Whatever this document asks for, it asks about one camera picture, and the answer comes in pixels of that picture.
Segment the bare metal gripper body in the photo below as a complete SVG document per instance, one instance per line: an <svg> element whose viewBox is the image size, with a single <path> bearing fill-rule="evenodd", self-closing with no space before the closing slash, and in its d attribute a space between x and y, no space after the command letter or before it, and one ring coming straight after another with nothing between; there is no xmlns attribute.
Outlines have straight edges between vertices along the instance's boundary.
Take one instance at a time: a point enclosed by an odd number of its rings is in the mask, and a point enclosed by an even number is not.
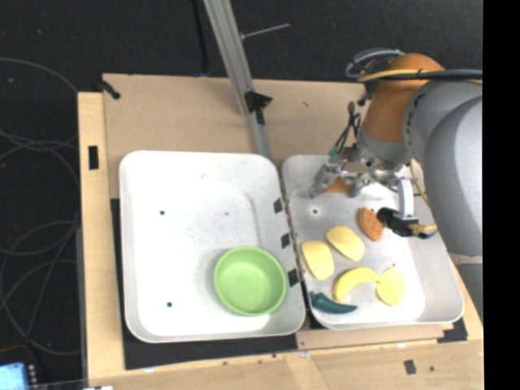
<svg viewBox="0 0 520 390"><path fill-rule="evenodd" d="M411 153L398 151L390 158L384 158L364 144L351 146L334 145L328 153L324 165L324 188L329 189L337 180L355 185L369 180L382 185L392 186L399 174L411 160Z"/></svg>

